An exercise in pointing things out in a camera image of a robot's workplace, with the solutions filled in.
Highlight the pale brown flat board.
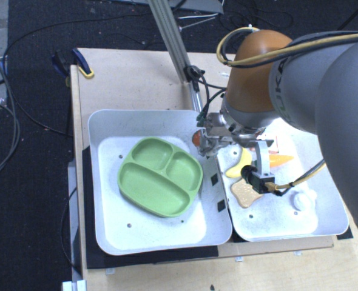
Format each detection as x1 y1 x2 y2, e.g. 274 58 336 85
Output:
76 47 334 259

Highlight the orange carrot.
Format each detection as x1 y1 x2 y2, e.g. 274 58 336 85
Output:
268 153 295 168

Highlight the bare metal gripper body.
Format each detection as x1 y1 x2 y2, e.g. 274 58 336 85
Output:
196 112 267 147

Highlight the yellow banana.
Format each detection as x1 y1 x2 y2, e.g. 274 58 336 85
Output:
225 147 253 179

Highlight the green divided plate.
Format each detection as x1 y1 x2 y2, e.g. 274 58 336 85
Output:
117 136 204 218

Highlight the beige slice of bread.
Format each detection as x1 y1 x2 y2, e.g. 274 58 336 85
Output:
230 179 264 209

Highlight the white lumpy toy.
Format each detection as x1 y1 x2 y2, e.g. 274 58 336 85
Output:
292 189 318 212

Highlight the black block with thin wires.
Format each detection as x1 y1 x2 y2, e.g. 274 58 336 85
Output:
183 65 206 83

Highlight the black cylinder on white bracket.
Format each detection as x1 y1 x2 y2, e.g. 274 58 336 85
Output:
240 139 276 195

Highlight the white plastic tray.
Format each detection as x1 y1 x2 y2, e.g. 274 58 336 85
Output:
215 113 350 243
87 109 233 256

